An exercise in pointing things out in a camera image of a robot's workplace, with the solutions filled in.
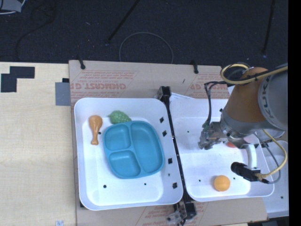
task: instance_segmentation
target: black floor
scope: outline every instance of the black floor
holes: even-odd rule
[[[139,0],[114,33],[136,1],[27,0],[21,12],[1,10],[0,61],[67,63],[80,56],[268,69],[288,61],[288,0]]]

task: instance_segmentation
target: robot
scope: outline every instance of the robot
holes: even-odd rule
[[[278,144],[274,138],[288,131],[288,64],[267,70],[237,63],[223,68],[221,77],[223,81],[205,84],[209,105],[209,84],[209,89],[218,83],[235,86],[226,106],[221,110],[220,121],[210,123],[209,112],[198,146],[208,150],[214,144],[224,142],[239,149],[246,149],[249,156],[248,165],[234,162],[231,170],[246,180],[270,183],[265,179],[267,175],[261,174],[254,163],[254,145],[258,140],[263,144],[268,140]],[[285,160],[272,173],[278,171],[286,162],[286,151],[283,151]]]

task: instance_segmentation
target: blue plate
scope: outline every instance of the blue plate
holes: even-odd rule
[[[145,121],[109,126],[103,133],[104,151],[119,178],[141,178],[159,172],[164,154],[155,129]]]

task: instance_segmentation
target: robotic arm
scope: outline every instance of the robotic arm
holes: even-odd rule
[[[225,76],[230,69],[237,68],[244,69],[239,79],[231,80]],[[287,63],[271,71],[234,64],[222,69],[221,76],[227,84],[235,84],[235,87],[222,110],[221,120],[203,125],[198,143],[201,149],[227,142],[249,152],[253,134],[266,141],[288,130]],[[247,180],[258,180],[255,176],[258,170],[252,171],[244,164],[235,162],[231,170]]]

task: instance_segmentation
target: white tray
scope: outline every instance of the white tray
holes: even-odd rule
[[[107,162],[103,132],[111,124],[108,115],[114,110],[127,114],[133,121],[151,124],[162,144],[165,163],[156,174],[134,179],[116,177]],[[160,204],[175,204],[183,196],[183,187],[165,105],[153,98],[83,98],[74,107],[79,197],[90,210],[106,210]],[[103,119],[98,145],[91,145],[92,132],[88,119]]]
[[[220,120],[220,109],[226,103],[226,99],[212,99],[211,121]],[[171,102],[170,111],[187,192],[194,200],[206,202],[269,196],[273,193],[273,184],[249,182],[231,171],[231,164],[235,161],[248,164],[246,150],[228,147],[223,143],[213,145],[209,150],[198,147],[202,125],[209,112],[207,99],[177,99]],[[260,146],[256,154],[258,168],[262,173],[268,173],[269,168]],[[230,179],[227,191],[214,189],[213,181],[218,175],[226,175]]]

